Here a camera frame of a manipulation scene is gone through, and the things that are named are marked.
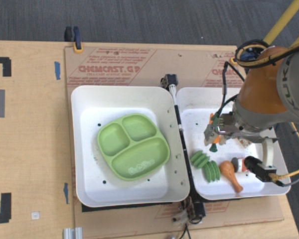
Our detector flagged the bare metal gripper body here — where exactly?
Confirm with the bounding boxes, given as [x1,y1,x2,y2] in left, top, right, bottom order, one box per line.
[215,112,265,141]

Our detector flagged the orange toy carrot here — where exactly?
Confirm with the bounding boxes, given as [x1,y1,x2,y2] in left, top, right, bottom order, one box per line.
[208,113,221,153]

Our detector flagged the white packet with red print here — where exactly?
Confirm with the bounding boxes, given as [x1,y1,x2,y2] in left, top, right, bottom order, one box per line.
[238,137,252,148]

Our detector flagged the green ribbed toy vegetable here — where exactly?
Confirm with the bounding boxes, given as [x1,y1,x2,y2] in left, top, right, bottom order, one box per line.
[202,160,221,183]
[189,150,211,170]

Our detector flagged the small can with grey lid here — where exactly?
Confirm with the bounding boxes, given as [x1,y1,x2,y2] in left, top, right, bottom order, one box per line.
[230,156,250,174]

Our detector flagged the brown toy chicken drumstick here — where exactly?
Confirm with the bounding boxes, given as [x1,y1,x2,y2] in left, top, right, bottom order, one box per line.
[218,160,244,194]

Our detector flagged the thin black and white rod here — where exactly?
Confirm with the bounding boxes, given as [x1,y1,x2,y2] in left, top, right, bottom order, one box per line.
[168,83,191,199]

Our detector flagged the white plastic tray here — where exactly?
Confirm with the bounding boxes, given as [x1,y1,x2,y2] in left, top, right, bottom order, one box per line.
[176,87,292,201]
[70,85,191,208]

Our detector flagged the brown cardboard board red print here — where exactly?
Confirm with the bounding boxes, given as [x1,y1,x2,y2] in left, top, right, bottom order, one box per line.
[64,42,285,234]

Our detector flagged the green divided plate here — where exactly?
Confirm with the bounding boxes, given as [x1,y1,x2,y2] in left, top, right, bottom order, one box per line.
[97,113,171,182]

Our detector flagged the black cylinder on white bracket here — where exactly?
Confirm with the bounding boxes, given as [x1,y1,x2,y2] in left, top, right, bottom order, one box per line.
[244,138,278,183]

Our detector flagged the black block with thin wires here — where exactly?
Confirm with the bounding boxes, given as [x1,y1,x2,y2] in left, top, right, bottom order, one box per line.
[160,74,179,88]
[172,197,207,226]

